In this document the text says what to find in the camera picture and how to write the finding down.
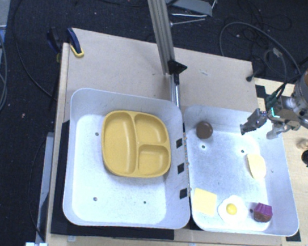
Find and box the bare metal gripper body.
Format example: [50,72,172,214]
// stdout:
[265,93,308,132]

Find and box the pale beige lumpy toy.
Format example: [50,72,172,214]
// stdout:
[295,135,308,151]

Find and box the pale yellow rounded cheese slice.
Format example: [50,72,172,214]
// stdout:
[243,152,269,181]

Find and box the brown round biscuit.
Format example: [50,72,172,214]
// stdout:
[194,120,215,141]

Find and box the white plastic tray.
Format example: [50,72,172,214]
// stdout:
[52,85,208,242]
[166,102,308,245]

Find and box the thin black and white rod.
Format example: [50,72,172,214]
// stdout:
[150,74,208,205]

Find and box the purple and brown cupcake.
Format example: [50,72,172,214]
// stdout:
[251,202,275,225]

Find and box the white and yellow fried egg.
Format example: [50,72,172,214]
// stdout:
[216,193,251,227]

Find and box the yellow square cheese slice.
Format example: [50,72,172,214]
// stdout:
[191,187,219,218]

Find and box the yellow divided plate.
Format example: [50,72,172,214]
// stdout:
[94,107,178,184]

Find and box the brown cardboard board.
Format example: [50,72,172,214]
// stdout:
[43,27,308,246]

